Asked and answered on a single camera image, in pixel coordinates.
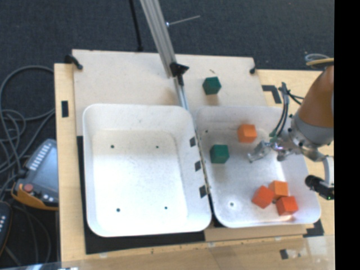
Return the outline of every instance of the black bracket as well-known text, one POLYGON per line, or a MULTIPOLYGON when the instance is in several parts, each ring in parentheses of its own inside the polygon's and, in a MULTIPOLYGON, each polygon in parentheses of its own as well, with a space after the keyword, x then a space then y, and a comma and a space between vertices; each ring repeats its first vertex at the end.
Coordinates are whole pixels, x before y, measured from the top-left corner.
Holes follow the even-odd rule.
POLYGON ((270 91, 272 93, 272 96, 274 97, 276 104, 282 103, 279 92, 274 85, 262 85, 262 88, 263 88, 263 91, 270 91))
POLYGON ((171 69, 171 73, 173 74, 173 77, 178 78, 179 85, 184 86, 184 79, 182 75, 189 69, 189 67, 178 64, 176 62, 172 62, 170 64, 170 69, 171 69))
POLYGON ((304 238, 307 237, 315 237, 315 236, 323 236, 325 231, 322 227, 321 220, 319 219, 314 223, 314 228, 306 229, 306 234, 303 235, 304 238))
POLYGON ((78 68, 79 70, 81 70, 83 68, 83 65, 81 65, 79 63, 79 61, 71 54, 67 54, 64 58, 64 63, 66 64, 71 64, 74 63, 76 68, 78 68))

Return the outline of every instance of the black cable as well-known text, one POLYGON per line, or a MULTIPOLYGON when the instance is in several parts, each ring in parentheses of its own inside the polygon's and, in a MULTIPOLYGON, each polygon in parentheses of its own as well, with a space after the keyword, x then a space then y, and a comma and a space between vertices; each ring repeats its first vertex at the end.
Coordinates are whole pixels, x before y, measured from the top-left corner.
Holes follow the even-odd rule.
MULTIPOLYGON (((24 204, 21 204, 22 208, 26 211, 26 206, 24 204)), ((31 217, 29 215, 29 213, 26 211, 26 218, 28 219, 28 223, 30 226, 30 230, 31 230, 31 235, 33 237, 33 242, 34 242, 34 250, 35 250, 35 264, 39 263, 39 247, 38 247, 38 240, 36 238, 36 234, 35 234, 35 229, 34 229, 34 225, 33 222, 31 220, 31 217)))
MULTIPOLYGON (((35 135, 33 136, 33 138, 30 140, 30 142, 28 143, 28 145, 26 146, 26 148, 22 151, 22 153, 19 155, 19 157, 23 157, 26 152, 28 151, 28 149, 32 146, 32 144, 34 143, 37 135, 40 133, 40 131, 42 130, 42 128, 45 126, 45 124, 49 121, 50 118, 52 118, 55 115, 55 110, 46 117, 46 119, 44 119, 44 121, 41 123, 40 127, 38 128, 38 130, 36 131, 35 135)), ((7 167, 5 167, 4 169, 0 170, 0 175, 2 173, 4 173, 5 171, 9 170, 13 165, 15 164, 15 162, 11 162, 11 164, 7 167)))
POLYGON ((14 261, 14 263, 18 266, 21 267, 22 264, 19 261, 19 259, 15 256, 15 254, 9 249, 9 247, 5 246, 5 252, 7 253, 7 255, 9 255, 9 257, 14 261))
POLYGON ((9 178, 5 183, 4 183, 4 185, 2 186, 2 188, 1 188, 1 190, 0 190, 0 201, 3 201, 4 200, 4 192, 5 192, 5 190, 6 190, 6 188, 7 188, 7 186, 9 186, 9 184, 11 183, 11 182, 13 182, 14 180, 16 180, 16 179, 18 179, 18 178, 21 178, 22 177, 22 175, 20 175, 20 174, 15 174, 15 175, 13 175, 11 178, 9 178))
POLYGON ((281 135, 281 132, 282 132, 283 129, 284 129, 288 112, 289 112, 289 105, 288 105, 288 104, 285 104, 285 118, 284 118, 284 120, 283 120, 283 122, 282 122, 282 125, 281 125, 281 128, 280 128, 279 132, 277 133, 277 136, 278 136, 278 137, 281 135))
POLYGON ((0 86, 0 122, 4 129, 6 138, 0 139, 0 146, 1 146, 0 149, 2 149, 5 152, 6 161, 3 162, 2 164, 0 164, 0 175, 7 172, 8 170, 10 170, 14 165, 16 165, 17 171, 19 171, 21 169, 21 164, 19 163, 20 159, 22 159, 22 157, 26 154, 28 149, 31 147, 31 145, 35 141, 36 136, 42 130, 42 128, 44 127, 46 122, 48 122, 49 119, 51 117, 53 117, 55 114, 55 109, 51 109, 44 114, 25 118, 18 111, 2 109, 1 97, 2 97, 2 93, 3 93, 3 90, 6 86, 6 84, 8 83, 8 81, 10 79, 15 77, 17 74, 19 74, 23 71, 27 71, 27 70, 42 70, 42 71, 46 71, 46 72, 53 74, 53 70, 48 67, 40 66, 40 65, 29 65, 29 66, 21 67, 15 71, 13 71, 12 73, 10 73, 10 75, 8 75, 5 78, 5 80, 3 81, 3 83, 1 84, 1 86, 0 86), (44 119, 44 121, 42 121, 41 125, 39 126, 35 135, 31 139, 30 143, 28 143, 28 145, 26 146, 25 150, 21 154, 18 154, 17 148, 20 143, 20 136, 22 136, 26 130, 26 122, 34 122, 34 121, 37 121, 40 119, 44 119), (14 129, 9 129, 7 127, 7 122, 9 122, 9 121, 13 124, 14 129), (16 132, 15 135, 12 135, 10 133, 12 131, 16 132), (11 151, 10 153, 8 152, 8 150, 6 148, 6 144, 9 144, 9 146, 10 146, 10 151, 11 151))
POLYGON ((22 208, 20 208, 20 207, 17 207, 17 206, 12 206, 12 208, 13 209, 16 209, 16 210, 18 210, 18 211, 21 211, 21 212, 23 212, 24 214, 28 214, 30 217, 31 217, 31 219, 33 219, 34 221, 36 221, 38 224, 39 224, 39 226, 42 228, 42 230, 43 230, 43 232, 44 232, 44 234, 45 234, 45 237, 46 237, 46 240, 47 240, 47 244, 48 244, 48 251, 47 251, 47 254, 46 254, 46 258, 45 258, 45 260, 44 260, 44 263, 48 263, 49 262, 49 260, 50 260, 50 255, 51 255, 51 239, 50 239, 50 234, 49 234, 49 232, 47 231, 47 229, 46 229, 46 227, 44 226, 44 224, 38 219, 38 218, 36 218, 34 215, 32 215, 30 212, 28 212, 28 211, 26 211, 26 210, 24 210, 24 209, 22 209, 22 208))
POLYGON ((304 99, 304 97, 296 96, 290 93, 290 90, 288 90, 287 94, 290 96, 291 99, 293 99, 297 104, 301 105, 302 103, 298 99, 304 99))
POLYGON ((273 132, 275 132, 275 133, 276 133, 276 131, 278 130, 279 126, 281 125, 281 123, 282 123, 282 121, 283 121, 283 119, 284 119, 285 110, 286 110, 286 109, 285 109, 285 103, 284 103, 283 106, 282 106, 282 113, 281 113, 280 120, 279 120, 279 122, 277 123, 275 129, 273 130, 273 132))

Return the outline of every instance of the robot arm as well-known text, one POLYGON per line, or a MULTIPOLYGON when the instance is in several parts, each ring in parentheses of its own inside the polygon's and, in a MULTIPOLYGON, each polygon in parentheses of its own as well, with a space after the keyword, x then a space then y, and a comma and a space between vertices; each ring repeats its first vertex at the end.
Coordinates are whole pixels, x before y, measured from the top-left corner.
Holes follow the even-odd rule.
POLYGON ((283 83, 280 88, 284 103, 282 118, 270 134, 270 141, 262 141, 253 153, 248 154, 248 158, 253 162, 266 156, 272 149, 278 153, 278 161, 285 160, 290 154, 302 154, 312 161, 323 162, 325 180, 310 175, 305 183, 322 197, 331 200, 334 199, 334 158, 320 153, 318 148, 334 140, 334 59, 315 61, 311 66, 316 64, 326 68, 310 87, 296 114, 291 117, 291 127, 282 131, 290 95, 283 83))

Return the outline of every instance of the block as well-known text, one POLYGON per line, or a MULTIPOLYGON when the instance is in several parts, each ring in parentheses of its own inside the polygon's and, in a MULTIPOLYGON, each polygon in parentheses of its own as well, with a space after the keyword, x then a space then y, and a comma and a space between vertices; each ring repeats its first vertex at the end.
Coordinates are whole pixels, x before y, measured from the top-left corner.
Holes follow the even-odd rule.
POLYGON ((262 185, 255 191, 251 202, 264 209, 271 204, 274 194, 272 190, 262 185))
POLYGON ((257 136, 257 130, 253 124, 243 124, 237 129, 237 138, 241 143, 253 143, 257 136))
POLYGON ((274 199, 278 200, 281 197, 285 197, 289 195, 289 189, 287 186, 287 182, 285 181, 277 181, 274 180, 273 182, 271 182, 268 186, 269 189, 271 189, 272 191, 274 191, 275 196, 274 199))
POLYGON ((217 94, 221 88, 218 77, 208 77, 202 84, 206 95, 217 94))
POLYGON ((295 197, 281 197, 276 201, 277 212, 280 216, 292 215, 299 210, 295 197))
POLYGON ((229 159, 229 149, 227 145, 214 145, 210 149, 211 163, 224 164, 229 159))

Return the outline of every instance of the white tray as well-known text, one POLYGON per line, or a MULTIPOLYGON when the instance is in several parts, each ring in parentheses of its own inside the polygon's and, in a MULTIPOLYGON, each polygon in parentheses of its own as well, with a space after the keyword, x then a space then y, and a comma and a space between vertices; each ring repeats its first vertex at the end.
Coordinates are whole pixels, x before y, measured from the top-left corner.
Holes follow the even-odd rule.
POLYGON ((277 107, 239 106, 204 107, 197 112, 196 125, 214 214, 226 227, 310 224, 320 217, 317 194, 304 182, 308 171, 302 155, 290 155, 278 162, 277 154, 272 151, 253 163, 248 161, 247 154, 261 139, 269 141, 269 133, 277 125, 281 111, 277 107), (258 138, 253 143, 238 142, 237 129, 241 124, 255 124, 258 138), (225 164, 211 163, 210 149, 214 144, 228 146, 230 158, 225 164), (275 204, 262 209, 251 202, 255 190, 273 180, 288 182, 290 194, 296 197, 299 206, 293 215, 279 216, 275 204))
POLYGON ((83 114, 87 221, 103 237, 195 232, 211 221, 195 130, 179 106, 94 104, 83 114))

